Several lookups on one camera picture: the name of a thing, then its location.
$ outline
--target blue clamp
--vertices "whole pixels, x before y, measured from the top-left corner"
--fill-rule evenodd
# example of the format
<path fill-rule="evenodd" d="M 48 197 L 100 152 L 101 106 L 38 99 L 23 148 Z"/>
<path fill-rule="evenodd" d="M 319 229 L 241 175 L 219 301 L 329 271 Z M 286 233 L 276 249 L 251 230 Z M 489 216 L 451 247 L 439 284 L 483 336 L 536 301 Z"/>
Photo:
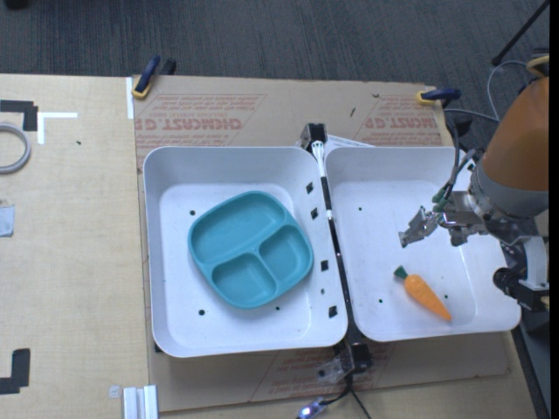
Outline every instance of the blue clamp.
<path fill-rule="evenodd" d="M 416 100 L 423 106 L 432 106 L 437 100 L 443 100 L 446 106 L 451 100 L 458 100 L 462 92 L 455 88 L 436 88 L 430 92 L 418 92 Z"/>
<path fill-rule="evenodd" d="M 161 56 L 157 54 L 152 56 L 141 76 L 134 82 L 132 86 L 132 94 L 138 100 L 143 100 L 148 95 L 149 89 L 151 88 L 149 80 L 153 76 L 160 60 Z"/>

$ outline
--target white tape marking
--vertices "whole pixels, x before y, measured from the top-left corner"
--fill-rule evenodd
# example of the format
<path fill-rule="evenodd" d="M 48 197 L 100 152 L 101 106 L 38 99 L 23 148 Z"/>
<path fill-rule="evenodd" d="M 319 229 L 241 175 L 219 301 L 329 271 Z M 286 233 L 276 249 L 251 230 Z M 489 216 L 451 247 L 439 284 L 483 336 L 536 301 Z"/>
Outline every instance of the white tape marking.
<path fill-rule="evenodd" d="M 46 118 L 78 118 L 77 112 L 38 112 L 37 113 L 37 143 L 45 144 Z"/>
<path fill-rule="evenodd" d="M 128 109 L 128 119 L 134 119 L 134 96 L 132 95 L 132 78 L 126 78 L 126 104 Z"/>

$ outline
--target cardboard sheet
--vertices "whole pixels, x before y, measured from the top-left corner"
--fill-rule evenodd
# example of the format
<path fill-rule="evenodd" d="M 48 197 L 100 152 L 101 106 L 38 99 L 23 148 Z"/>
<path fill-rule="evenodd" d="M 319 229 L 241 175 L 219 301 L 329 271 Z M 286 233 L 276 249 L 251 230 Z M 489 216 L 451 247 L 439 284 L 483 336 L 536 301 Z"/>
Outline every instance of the cardboard sheet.
<path fill-rule="evenodd" d="M 416 101 L 417 92 L 428 89 L 421 84 L 158 77 L 150 95 L 134 103 L 139 188 L 142 192 L 143 160 L 154 148 L 291 146 L 298 143 L 307 123 L 325 124 L 337 141 L 339 137 L 373 146 L 452 145 L 440 104 L 421 106 Z M 143 194 L 141 223 L 148 287 Z M 156 352 L 149 306 L 146 290 L 149 378 L 160 387 L 161 411 L 342 390 L 316 380 L 316 367 L 334 357 L 330 348 L 183 360 Z M 374 365 L 356 377 L 360 390 L 507 372 L 499 333 L 368 343 Z"/>

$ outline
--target black tape marking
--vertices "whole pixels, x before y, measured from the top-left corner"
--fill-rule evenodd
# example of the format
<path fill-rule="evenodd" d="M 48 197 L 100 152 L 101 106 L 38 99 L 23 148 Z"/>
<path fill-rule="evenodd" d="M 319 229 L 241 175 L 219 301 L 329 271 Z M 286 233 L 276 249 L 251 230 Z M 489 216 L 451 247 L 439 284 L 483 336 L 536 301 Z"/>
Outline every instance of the black tape marking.
<path fill-rule="evenodd" d="M 31 350 L 16 349 L 11 355 L 11 377 L 0 378 L 0 395 L 16 395 L 21 387 L 29 387 Z"/>
<path fill-rule="evenodd" d="M 33 101 L 0 100 L 0 112 L 23 113 L 24 131 L 37 132 L 38 107 Z"/>

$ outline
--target wooden table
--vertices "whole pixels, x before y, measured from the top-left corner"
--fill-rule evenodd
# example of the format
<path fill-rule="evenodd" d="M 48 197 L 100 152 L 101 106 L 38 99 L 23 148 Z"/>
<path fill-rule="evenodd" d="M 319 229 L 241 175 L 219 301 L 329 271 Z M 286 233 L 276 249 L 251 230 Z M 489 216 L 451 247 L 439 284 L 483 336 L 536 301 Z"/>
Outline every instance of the wooden table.
<path fill-rule="evenodd" d="M 0 175 L 15 206 L 0 238 L 0 378 L 16 349 L 31 350 L 28 387 L 0 395 L 6 418 L 121 417 L 122 387 L 149 384 L 135 124 L 127 79 L 0 75 L 0 100 L 29 100 L 46 118 L 44 144 L 18 172 Z M 0 122 L 21 125 L 21 115 Z M 20 148 L 0 134 L 0 165 Z M 535 417 L 510 333 L 506 374 L 359 393 L 372 417 Z M 297 398 L 169 413 L 173 418 L 295 417 Z M 364 417 L 355 400 L 328 417 Z"/>

